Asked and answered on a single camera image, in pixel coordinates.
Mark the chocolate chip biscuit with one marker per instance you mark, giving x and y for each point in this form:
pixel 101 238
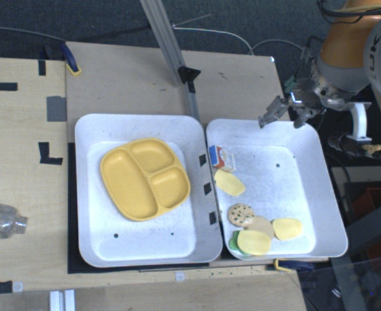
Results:
pixel 240 215

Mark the plain beige round biscuit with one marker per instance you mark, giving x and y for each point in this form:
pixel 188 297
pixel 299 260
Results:
pixel 262 226

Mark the green lettuce leaf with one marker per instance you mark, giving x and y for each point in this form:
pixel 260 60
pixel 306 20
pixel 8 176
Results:
pixel 233 244

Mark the yellow divided plate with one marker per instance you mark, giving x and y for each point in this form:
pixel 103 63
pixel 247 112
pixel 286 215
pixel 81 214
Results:
pixel 129 186

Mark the black cylinder on white bracket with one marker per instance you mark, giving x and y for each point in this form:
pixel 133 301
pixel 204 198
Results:
pixel 359 118

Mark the orange and white small carton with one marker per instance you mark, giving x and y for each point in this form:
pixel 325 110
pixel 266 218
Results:
pixel 221 157

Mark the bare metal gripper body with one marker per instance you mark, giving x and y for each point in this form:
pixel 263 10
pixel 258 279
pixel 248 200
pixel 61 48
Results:
pixel 310 97

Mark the yellow potato slice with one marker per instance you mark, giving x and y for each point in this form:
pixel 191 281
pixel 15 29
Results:
pixel 287 228
pixel 229 183
pixel 254 242

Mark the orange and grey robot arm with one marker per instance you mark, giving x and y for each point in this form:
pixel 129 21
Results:
pixel 346 44

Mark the white plastic tray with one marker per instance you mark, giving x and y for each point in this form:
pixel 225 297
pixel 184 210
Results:
pixel 284 190
pixel 145 241

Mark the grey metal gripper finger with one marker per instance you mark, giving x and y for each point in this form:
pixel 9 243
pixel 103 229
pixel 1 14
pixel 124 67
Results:
pixel 273 111
pixel 304 118

